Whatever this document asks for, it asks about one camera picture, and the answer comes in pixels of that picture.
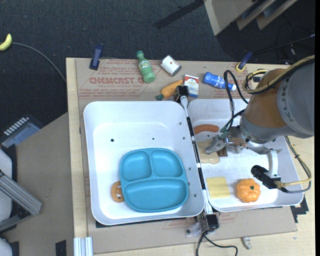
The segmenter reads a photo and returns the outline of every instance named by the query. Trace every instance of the wooden table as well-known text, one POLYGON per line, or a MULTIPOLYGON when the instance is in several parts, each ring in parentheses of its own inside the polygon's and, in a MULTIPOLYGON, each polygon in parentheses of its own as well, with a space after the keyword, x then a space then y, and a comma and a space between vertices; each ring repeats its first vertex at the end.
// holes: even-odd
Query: wooden table
MULTIPOLYGON (((88 237, 88 222, 87 222, 87 209, 85 200, 85 184, 84 184, 84 166, 82 157, 82 142, 79 133, 80 126, 80 112, 79 112, 79 99, 78 99, 78 84, 77 84, 77 67, 76 58, 66 59, 67 71, 67 96, 68 96, 68 118, 69 118, 69 135, 70 135, 70 157, 71 157, 71 179, 72 179, 72 198, 73 198, 73 225, 74 236, 76 238, 88 237)), ((221 72, 225 67, 231 67, 231 63, 226 62, 201 62, 201 61, 179 61, 183 67, 189 67, 187 72, 193 70, 192 67, 203 69, 203 71, 215 70, 221 72)), ((253 72, 257 69, 275 69, 283 68, 283 65, 258 65, 247 64, 247 71, 253 72)), ((157 76, 163 76, 165 73, 158 73, 157 76)), ((294 143, 295 149, 300 154, 300 157, 305 161, 307 166, 312 171, 312 187, 305 193, 305 198, 308 204, 309 211, 306 215, 298 216, 298 223, 296 224, 297 231, 289 233, 278 233, 272 235, 260 235, 251 237, 251 249, 246 249, 240 238, 219 240, 217 244, 226 246, 233 245, 238 248, 238 255, 261 255, 261 256, 276 256, 276 255, 315 255, 315 190, 314 190, 314 137, 308 139, 291 138, 294 143)), ((300 179, 306 177, 303 169, 294 162, 300 179)), ((160 255, 183 255, 194 256, 197 244, 187 243, 181 245, 161 246, 146 249, 135 249, 130 251, 116 251, 110 253, 102 253, 99 255, 110 256, 160 256, 160 255)), ((200 247, 199 255, 234 255, 233 248, 217 248, 212 247, 208 242, 203 242, 200 247)))

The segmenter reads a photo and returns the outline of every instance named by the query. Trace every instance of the blue marker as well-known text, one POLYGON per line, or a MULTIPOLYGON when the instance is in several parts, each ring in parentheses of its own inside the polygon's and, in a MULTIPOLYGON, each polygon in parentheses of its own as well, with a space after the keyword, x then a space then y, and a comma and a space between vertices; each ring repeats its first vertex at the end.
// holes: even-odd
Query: blue marker
MULTIPOLYGON (((210 72, 205 73, 203 83, 218 89, 226 89, 225 80, 221 76, 211 74, 210 72)), ((228 88, 231 92, 234 92, 237 89, 237 86, 228 82, 228 88)))

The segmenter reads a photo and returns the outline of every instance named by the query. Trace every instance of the orange vegetable toy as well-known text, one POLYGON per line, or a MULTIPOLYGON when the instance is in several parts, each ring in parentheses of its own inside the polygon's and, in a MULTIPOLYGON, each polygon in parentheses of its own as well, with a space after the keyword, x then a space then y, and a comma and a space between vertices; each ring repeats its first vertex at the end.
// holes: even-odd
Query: orange vegetable toy
POLYGON ((237 196, 244 203, 251 203, 258 200, 261 191, 260 185, 253 178, 244 178, 237 185, 237 196))

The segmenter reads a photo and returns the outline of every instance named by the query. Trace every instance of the banana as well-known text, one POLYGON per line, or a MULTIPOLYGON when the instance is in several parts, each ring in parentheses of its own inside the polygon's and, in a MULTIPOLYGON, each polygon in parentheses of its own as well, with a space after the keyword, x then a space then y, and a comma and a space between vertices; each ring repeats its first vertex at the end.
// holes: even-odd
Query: banana
POLYGON ((7 49, 12 43, 12 36, 8 34, 3 43, 0 44, 0 51, 7 49))

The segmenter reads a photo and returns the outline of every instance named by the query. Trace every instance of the table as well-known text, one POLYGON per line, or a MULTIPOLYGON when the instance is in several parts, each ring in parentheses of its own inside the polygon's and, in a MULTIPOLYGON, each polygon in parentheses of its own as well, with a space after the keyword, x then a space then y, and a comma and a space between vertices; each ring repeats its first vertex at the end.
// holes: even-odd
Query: table
MULTIPOLYGON (((128 65, 128 67, 132 67, 134 60, 119 60, 122 62, 124 67, 128 65)), ((104 76, 104 73, 114 72, 110 70, 108 67, 108 63, 113 63, 113 65, 109 67, 114 67, 114 63, 116 60, 105 60, 100 65, 105 68, 102 70, 100 76, 104 76)), ((218 75, 222 75, 221 73, 226 69, 234 69, 236 63, 231 62, 209 62, 209 61, 178 61, 182 65, 182 74, 190 74, 190 75, 200 75, 205 71, 214 71, 218 75)), ((73 199, 73 225, 74 225, 74 236, 76 238, 85 238, 88 237, 90 230, 90 216, 88 216, 87 205, 86 205, 86 190, 84 180, 84 164, 86 163, 85 159, 83 159, 83 151, 82 151, 82 137, 79 132, 79 127, 81 126, 81 105, 87 104, 90 100, 93 100, 93 97, 96 99, 99 98, 99 92, 94 92, 94 90, 90 91, 90 94, 81 94, 79 99, 79 89, 83 89, 83 92, 88 91, 88 87, 86 87, 86 83, 89 80, 89 76, 93 74, 92 70, 88 70, 90 59, 80 59, 80 58, 67 58, 66 59, 66 71, 67 71, 67 96, 68 96, 68 120, 69 120, 69 136, 70 136, 70 161, 71 161, 71 181, 72 181, 72 199, 73 199), (84 71, 81 76, 79 76, 79 69, 84 71)), ((154 87, 151 86, 140 87, 140 91, 137 94, 134 94, 132 91, 131 94, 126 94, 126 100, 140 100, 143 97, 143 100, 155 100, 155 91, 159 91, 161 86, 168 84, 172 81, 172 77, 170 77, 165 71, 163 71, 159 66, 160 61, 152 60, 151 64, 155 68, 155 73, 157 75, 157 79, 161 81, 159 84, 154 84, 154 87)), ((275 68, 283 68, 283 65, 266 65, 263 66, 258 64, 247 64, 247 72, 253 72, 257 69, 275 69, 275 68)), ((203 92, 199 92, 199 97, 213 97, 212 91, 214 88, 207 87, 203 92)), ((109 97, 108 94, 104 94, 107 96, 108 100, 112 100, 112 97, 109 97)), ((299 152, 300 156, 306 164, 310 167, 314 174, 314 137, 308 139, 298 139, 292 138, 292 142, 295 144, 296 150, 299 152)), ((297 171, 301 179, 303 179, 304 173, 302 168, 296 164, 297 171)), ((298 217, 298 223, 296 224, 297 231, 289 232, 289 233, 277 233, 273 235, 259 235, 251 237, 251 249, 246 249, 239 238, 233 239, 223 239, 216 241, 219 245, 235 245, 238 247, 239 255, 282 255, 284 252, 288 255, 315 255, 315 192, 314 192, 314 183, 312 183, 312 188, 305 193, 305 198, 308 203, 309 212, 306 215, 300 215, 298 217)), ((123 249, 128 250, 128 247, 125 244, 130 244, 130 240, 127 236, 125 236, 124 229, 123 240, 105 240, 100 241, 99 243, 119 243, 121 248, 121 243, 123 243, 123 249)), ((171 245, 171 246, 163 246, 166 242, 161 243, 161 240, 165 240, 163 237, 159 238, 159 245, 157 247, 150 248, 139 248, 129 251, 115 251, 115 252, 101 252, 96 253, 96 255, 195 255, 196 249, 196 241, 198 238, 190 239, 188 243, 182 242, 180 245, 171 245)), ((200 255, 211 255, 217 253, 219 255, 233 255, 234 249, 222 249, 222 248, 212 248, 207 242, 204 242, 200 248, 200 255)))

